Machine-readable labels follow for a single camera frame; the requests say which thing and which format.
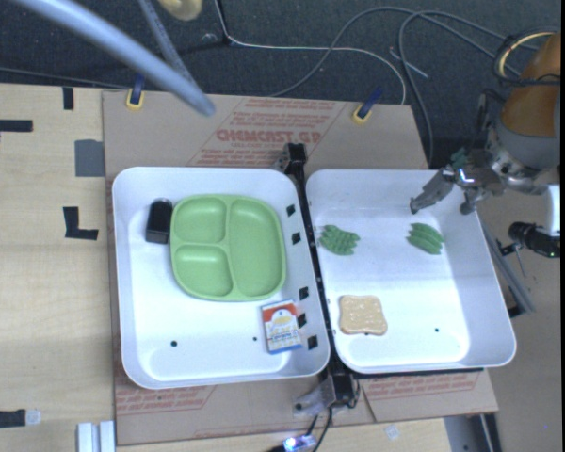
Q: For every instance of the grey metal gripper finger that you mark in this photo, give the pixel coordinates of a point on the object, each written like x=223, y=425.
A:
x=431, y=193
x=470, y=201

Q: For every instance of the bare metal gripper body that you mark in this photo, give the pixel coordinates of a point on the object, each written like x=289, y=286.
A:
x=487, y=172

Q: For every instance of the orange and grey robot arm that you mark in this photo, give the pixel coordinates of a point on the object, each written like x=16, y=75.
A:
x=532, y=106

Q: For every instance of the green pea pods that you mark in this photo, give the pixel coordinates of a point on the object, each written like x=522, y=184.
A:
x=426, y=238
x=338, y=240

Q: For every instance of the white plastic tray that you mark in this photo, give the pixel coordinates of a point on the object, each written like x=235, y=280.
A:
x=207, y=337
x=414, y=290

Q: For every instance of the thin black rod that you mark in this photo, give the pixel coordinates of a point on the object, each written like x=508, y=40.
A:
x=318, y=262

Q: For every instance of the tan toast slice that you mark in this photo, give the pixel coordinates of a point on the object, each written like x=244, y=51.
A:
x=362, y=316

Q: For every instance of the green divided plate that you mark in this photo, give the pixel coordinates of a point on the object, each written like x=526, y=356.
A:
x=245, y=243

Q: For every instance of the white orange blue carton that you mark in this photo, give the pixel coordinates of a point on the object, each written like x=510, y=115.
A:
x=282, y=327

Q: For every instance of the brown cardboard board red print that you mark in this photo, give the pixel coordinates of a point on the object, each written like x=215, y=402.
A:
x=179, y=130

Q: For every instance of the small black can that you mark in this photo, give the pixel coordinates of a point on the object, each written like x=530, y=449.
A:
x=158, y=221

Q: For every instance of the black cylinder on white bracket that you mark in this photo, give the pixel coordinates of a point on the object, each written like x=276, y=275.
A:
x=534, y=239

